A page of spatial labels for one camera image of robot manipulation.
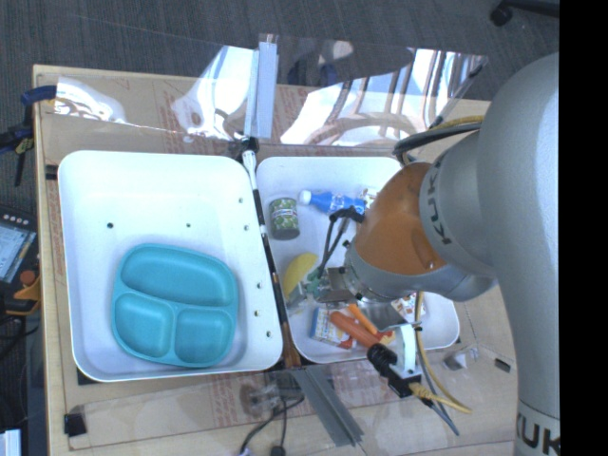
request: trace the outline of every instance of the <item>robotic arm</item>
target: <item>robotic arm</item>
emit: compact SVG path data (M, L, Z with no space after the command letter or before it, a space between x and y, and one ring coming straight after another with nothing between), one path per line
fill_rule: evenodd
M380 191L346 253L364 302L422 290L465 301L499 283L518 360L515 454L560 454L559 54L498 92L481 129Z

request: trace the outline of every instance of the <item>bottle cap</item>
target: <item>bottle cap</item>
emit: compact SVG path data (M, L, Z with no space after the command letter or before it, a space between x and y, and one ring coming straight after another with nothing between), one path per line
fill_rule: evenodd
M300 204L310 204L312 196L313 194L310 191L304 189L303 191L300 191L300 195L297 199Z

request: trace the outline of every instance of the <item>office chair leg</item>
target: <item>office chair leg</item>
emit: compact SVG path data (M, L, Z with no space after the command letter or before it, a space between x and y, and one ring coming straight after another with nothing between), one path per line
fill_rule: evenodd
M560 6L532 0L503 0L491 13L490 20L501 27L513 17L513 9L533 11L541 15L560 18Z

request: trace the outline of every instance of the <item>white tray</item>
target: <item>white tray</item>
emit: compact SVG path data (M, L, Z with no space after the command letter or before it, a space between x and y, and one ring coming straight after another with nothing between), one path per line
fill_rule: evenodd
M59 166L71 344L75 362L101 382L271 367L283 339L245 169L224 157L78 151ZM237 277L232 349L206 369L149 362L121 349L110 300L123 255L163 243L217 257Z
M347 157L272 157L262 161L257 169L257 185L264 207L266 224L270 225L269 205L277 198L297 198L302 189L333 191L356 197L364 188L379 190L399 170L399 162L391 158ZM300 235L291 240L277 240L270 235L270 246L279 277L291 261L300 254L311 252L322 257L329 218L313 206L298 204ZM352 239L354 222L343 239ZM344 248L338 247L328 267L344 262ZM364 347L344 350L310 338L314 308L309 302L301 309L288 312L292 337L298 351L315 363L332 363L366 357ZM460 333L458 316L452 301L433 293L425 293L427 313L422 318L422 338L425 348L436 350L453 344Z

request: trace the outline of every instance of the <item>black wheel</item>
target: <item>black wheel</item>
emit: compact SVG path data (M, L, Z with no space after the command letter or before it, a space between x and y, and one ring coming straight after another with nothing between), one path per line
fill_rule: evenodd
M513 17L513 12L509 7L501 7L500 5L490 13L490 20L496 27L502 27Z

